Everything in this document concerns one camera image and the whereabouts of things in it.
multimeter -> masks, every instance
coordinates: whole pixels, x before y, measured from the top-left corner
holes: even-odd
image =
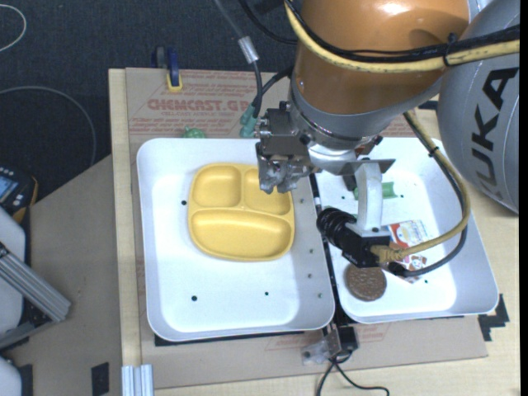
[[[35,178],[20,169],[0,163],[0,207],[21,222],[26,208],[35,203]]]

yellow plate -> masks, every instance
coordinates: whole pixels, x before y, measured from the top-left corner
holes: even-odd
[[[191,184],[187,221],[199,249],[230,260],[274,260],[294,241],[291,193],[261,191],[257,168],[246,164],[202,167]]]

black floor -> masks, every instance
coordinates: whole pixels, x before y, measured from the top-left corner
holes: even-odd
[[[222,0],[252,37],[262,71],[290,65],[295,48],[263,35],[236,0]],[[277,0],[248,0],[262,22],[292,37]],[[56,92],[12,87],[50,87],[80,104],[95,126],[95,161],[110,153],[109,68],[148,67],[156,45],[178,49],[181,68],[250,70],[233,32],[211,0],[0,0],[22,11],[27,30],[0,51],[0,163],[33,174],[40,198],[92,162],[92,133],[83,112]],[[0,7],[0,48],[14,41],[21,18]]]

yellow cable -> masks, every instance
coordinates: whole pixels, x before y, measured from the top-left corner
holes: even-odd
[[[435,142],[423,129],[423,126],[418,122],[417,117],[414,113],[407,111],[404,113],[405,119],[412,125],[416,133],[423,139],[423,141],[429,146],[429,148],[436,148]],[[462,195],[462,219],[460,222],[452,228],[449,232],[442,234],[438,238],[430,239],[424,243],[419,243],[413,247],[392,249],[391,247],[385,245],[373,245],[370,247],[370,251],[379,257],[379,262],[393,262],[393,261],[402,261],[406,256],[415,254],[417,252],[425,251],[429,248],[435,247],[440,243],[445,242],[448,239],[453,238],[455,235],[459,234],[466,227],[469,215],[471,213],[469,194],[465,187],[464,182],[459,176],[458,172],[453,168],[447,158],[440,152],[435,152],[438,162],[441,163],[453,177],[456,184],[460,188],[460,194]]]
[[[411,73],[437,70],[446,66],[445,60],[442,57],[402,63],[366,63],[345,59],[332,53],[331,51],[328,51],[327,49],[324,49],[314,40],[312,40],[287,4],[285,4],[285,8],[291,27],[293,28],[299,40],[318,57],[330,64],[339,66],[340,68],[371,73]],[[498,57],[506,54],[519,53],[520,49],[521,41],[512,40],[504,43],[485,45],[476,49],[459,51],[449,54],[445,59],[449,65],[457,65],[473,62],[476,60],[491,59],[492,57]]]

brown cookie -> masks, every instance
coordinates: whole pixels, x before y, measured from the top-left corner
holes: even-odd
[[[387,278],[380,267],[359,268],[350,264],[345,271],[346,287],[364,301],[381,298],[387,288]]]

